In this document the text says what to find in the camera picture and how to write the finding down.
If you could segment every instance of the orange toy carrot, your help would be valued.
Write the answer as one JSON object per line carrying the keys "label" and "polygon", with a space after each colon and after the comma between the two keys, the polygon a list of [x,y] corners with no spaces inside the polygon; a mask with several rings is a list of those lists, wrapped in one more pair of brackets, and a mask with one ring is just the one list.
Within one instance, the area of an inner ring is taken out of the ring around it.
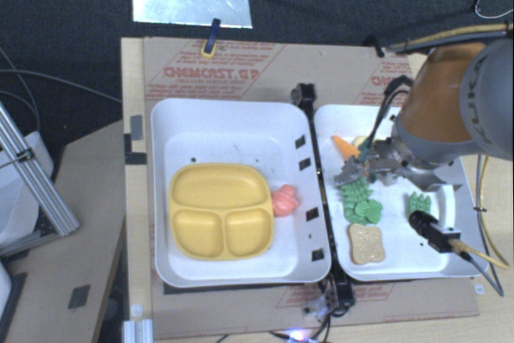
{"label": "orange toy carrot", "polygon": [[341,151],[345,161],[350,159],[351,156],[359,157],[359,154],[361,154],[361,151],[358,148],[349,144],[347,141],[344,141],[339,136],[332,136],[332,139],[334,140],[337,148]]}

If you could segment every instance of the yellow divided plate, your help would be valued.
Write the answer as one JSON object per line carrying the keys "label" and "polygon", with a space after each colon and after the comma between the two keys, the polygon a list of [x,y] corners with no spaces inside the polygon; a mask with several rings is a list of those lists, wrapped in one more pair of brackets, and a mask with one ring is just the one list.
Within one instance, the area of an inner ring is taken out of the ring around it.
{"label": "yellow divided plate", "polygon": [[246,165],[188,165],[169,184],[173,240],[186,255],[235,260],[265,252],[273,240],[266,180]]}

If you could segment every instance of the pink toy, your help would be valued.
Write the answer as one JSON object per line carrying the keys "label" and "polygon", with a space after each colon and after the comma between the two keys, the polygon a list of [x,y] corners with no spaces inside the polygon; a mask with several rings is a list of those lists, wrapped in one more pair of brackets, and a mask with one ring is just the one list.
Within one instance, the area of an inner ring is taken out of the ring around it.
{"label": "pink toy", "polygon": [[271,192],[271,203],[276,217],[291,214],[300,204],[295,197],[295,188],[290,185],[283,185],[279,190]]}

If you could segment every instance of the blue clip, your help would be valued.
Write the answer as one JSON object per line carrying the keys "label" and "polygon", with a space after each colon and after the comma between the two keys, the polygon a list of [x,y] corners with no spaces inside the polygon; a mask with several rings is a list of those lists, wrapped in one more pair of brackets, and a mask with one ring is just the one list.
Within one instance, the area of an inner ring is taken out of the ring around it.
{"label": "blue clip", "polygon": [[210,25],[209,38],[202,45],[202,56],[207,59],[211,59],[216,52],[216,35],[221,24],[222,21],[215,18],[212,21],[212,25]]}

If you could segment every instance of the bread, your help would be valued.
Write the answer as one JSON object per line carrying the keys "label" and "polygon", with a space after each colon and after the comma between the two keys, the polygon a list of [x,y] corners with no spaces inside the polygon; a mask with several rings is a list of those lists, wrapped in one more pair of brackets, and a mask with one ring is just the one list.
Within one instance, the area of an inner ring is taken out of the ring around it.
{"label": "bread", "polygon": [[380,263],[386,258],[379,227],[354,223],[349,228],[349,236],[355,264]]}

